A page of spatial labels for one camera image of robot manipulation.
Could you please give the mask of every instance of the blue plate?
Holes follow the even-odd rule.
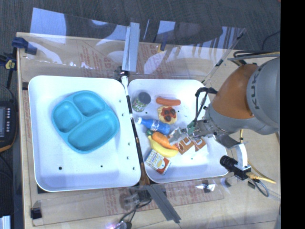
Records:
[[[79,153],[103,146],[120,129],[116,114],[92,91],[76,92],[58,103],[52,122],[64,141]]]

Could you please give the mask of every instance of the yellow banana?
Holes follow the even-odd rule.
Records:
[[[159,143],[157,143],[155,140],[152,139],[151,135],[148,136],[148,139],[151,142],[151,148],[157,153],[161,154],[163,157],[171,158],[179,153],[178,150],[169,149],[161,146]]]

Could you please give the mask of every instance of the blue bottle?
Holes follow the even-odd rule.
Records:
[[[148,129],[151,129],[154,132],[161,132],[164,135],[169,135],[171,130],[171,126],[169,124],[163,123],[159,120],[143,119],[142,117],[138,117],[137,123],[146,126]]]

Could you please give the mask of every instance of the black floor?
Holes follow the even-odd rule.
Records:
[[[12,52],[11,41],[16,32],[30,31],[33,8],[120,25],[129,25],[130,21],[146,23],[150,19],[197,23],[204,26],[207,33],[213,33],[220,26],[246,28],[246,35],[235,49],[280,51],[281,0],[0,0],[0,8],[0,55]],[[81,35],[78,25],[74,29],[75,35]],[[0,67],[2,85],[6,85],[8,76],[9,72]],[[10,89],[15,96],[16,86],[14,72]],[[1,88],[0,95],[0,101],[7,98]],[[0,154],[0,217],[14,217],[12,189],[19,185],[15,184],[14,188],[7,174],[20,168],[14,150],[18,148],[15,145]]]

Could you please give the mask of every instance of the sausage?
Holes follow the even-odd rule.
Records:
[[[179,99],[166,99],[162,97],[157,97],[156,103],[166,106],[178,106],[181,104],[181,101]]]

